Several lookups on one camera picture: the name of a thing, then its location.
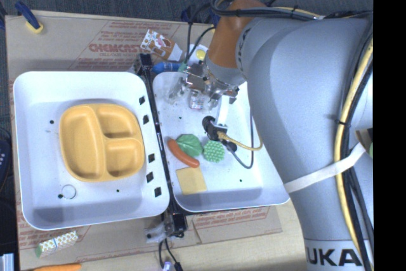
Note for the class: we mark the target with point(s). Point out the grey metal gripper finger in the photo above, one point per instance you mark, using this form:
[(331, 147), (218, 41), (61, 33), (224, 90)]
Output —
[(177, 92), (214, 101)]

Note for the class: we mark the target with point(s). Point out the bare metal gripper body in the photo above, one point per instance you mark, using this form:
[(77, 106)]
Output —
[(200, 79)]

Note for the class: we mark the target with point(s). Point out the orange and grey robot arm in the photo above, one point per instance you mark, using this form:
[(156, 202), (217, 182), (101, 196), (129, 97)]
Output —
[(285, 111)]

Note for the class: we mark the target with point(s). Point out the white and yellow fried egg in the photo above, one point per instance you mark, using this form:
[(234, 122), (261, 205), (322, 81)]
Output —
[(199, 54)]

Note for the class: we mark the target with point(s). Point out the blue bottle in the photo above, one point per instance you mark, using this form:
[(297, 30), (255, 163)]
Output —
[(166, 67)]

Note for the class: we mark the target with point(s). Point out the green lettuce leaf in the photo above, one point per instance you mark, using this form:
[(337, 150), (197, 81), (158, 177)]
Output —
[(190, 144)]

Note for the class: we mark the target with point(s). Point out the green grapes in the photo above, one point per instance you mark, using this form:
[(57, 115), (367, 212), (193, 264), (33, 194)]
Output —
[(214, 151)]

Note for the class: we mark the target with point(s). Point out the brown and white carton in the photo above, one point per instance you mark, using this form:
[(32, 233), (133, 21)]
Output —
[(161, 44)]

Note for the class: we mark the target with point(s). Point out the orange sausage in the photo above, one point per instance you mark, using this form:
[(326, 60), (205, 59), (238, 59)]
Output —
[(182, 154)]

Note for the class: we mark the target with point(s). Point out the white plastic tray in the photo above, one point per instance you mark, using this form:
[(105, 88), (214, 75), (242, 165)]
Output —
[(41, 149), (228, 181)]

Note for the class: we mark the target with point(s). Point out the yellow cheese slice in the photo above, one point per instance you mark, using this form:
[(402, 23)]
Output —
[(191, 181)]

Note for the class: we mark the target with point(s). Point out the orange divided plate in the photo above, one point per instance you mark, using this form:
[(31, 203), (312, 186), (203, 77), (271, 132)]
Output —
[(82, 149)]

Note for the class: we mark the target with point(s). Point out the brown cardboard board red print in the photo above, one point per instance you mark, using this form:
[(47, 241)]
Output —
[(79, 41)]

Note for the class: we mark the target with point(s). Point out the green and white patterned carton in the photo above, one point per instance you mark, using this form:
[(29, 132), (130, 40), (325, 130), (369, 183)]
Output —
[(57, 243)]

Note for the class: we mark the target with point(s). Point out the orange carrot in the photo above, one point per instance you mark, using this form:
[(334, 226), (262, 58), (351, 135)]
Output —
[(58, 267)]

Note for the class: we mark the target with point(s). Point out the black cylinder on white bracket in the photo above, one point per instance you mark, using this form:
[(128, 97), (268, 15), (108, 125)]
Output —
[(212, 127)]

